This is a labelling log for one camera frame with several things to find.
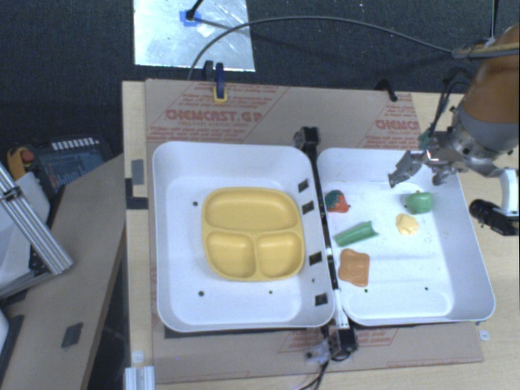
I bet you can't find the yellow divided plate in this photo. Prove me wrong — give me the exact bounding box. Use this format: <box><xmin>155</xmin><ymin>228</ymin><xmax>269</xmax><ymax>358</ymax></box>
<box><xmin>201</xmin><ymin>186</ymin><xmax>306</xmax><ymax>283</ymax></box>

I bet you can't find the white plastic tray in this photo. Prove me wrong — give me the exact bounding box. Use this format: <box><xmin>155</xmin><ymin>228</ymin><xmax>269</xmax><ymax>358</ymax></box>
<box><xmin>315</xmin><ymin>147</ymin><xmax>497</xmax><ymax>327</ymax></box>
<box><xmin>151</xmin><ymin>140</ymin><xmax>336</xmax><ymax>334</ymax></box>

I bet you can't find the red toy strawberry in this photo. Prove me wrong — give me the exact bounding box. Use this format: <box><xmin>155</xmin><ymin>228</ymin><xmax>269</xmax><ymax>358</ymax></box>
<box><xmin>323</xmin><ymin>189</ymin><xmax>352</xmax><ymax>215</ymax></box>

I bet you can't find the green toy celery stick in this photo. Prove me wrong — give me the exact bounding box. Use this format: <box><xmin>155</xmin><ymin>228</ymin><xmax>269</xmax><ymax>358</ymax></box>
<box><xmin>333</xmin><ymin>220</ymin><xmax>379</xmax><ymax>248</ymax></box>

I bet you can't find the brown cardboard board red print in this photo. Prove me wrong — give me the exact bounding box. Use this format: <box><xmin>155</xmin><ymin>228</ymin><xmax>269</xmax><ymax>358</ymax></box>
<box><xmin>145</xmin><ymin>78</ymin><xmax>485</xmax><ymax>384</ymax></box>

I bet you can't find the black cylinder on white bracket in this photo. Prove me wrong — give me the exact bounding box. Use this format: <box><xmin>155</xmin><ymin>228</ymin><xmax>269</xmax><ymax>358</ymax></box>
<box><xmin>468</xmin><ymin>167</ymin><xmax>520</xmax><ymax>237</ymax></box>

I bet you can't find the orange toy food piece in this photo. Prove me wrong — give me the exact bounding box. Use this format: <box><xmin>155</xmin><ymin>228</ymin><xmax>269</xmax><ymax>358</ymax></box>
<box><xmin>337</xmin><ymin>248</ymin><xmax>371</xmax><ymax>288</ymax></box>

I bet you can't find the green toy pepper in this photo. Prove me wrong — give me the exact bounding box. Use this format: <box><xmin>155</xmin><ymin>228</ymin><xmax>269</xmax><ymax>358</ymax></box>
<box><xmin>404</xmin><ymin>191</ymin><xmax>435</xmax><ymax>216</ymax></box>

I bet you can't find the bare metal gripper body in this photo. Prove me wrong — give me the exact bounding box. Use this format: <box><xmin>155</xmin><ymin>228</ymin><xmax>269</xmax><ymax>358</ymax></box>
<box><xmin>422</xmin><ymin>129</ymin><xmax>509</xmax><ymax>177</ymax></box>

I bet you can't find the thin black and white rod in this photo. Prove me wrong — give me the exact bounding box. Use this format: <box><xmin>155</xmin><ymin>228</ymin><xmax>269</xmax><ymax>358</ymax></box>
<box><xmin>307</xmin><ymin>146</ymin><xmax>349</xmax><ymax>329</ymax></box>

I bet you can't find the pale yellow toy food piece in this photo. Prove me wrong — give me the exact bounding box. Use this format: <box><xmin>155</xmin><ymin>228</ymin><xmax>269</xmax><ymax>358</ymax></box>
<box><xmin>395</xmin><ymin>212</ymin><xmax>420</xmax><ymax>236</ymax></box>

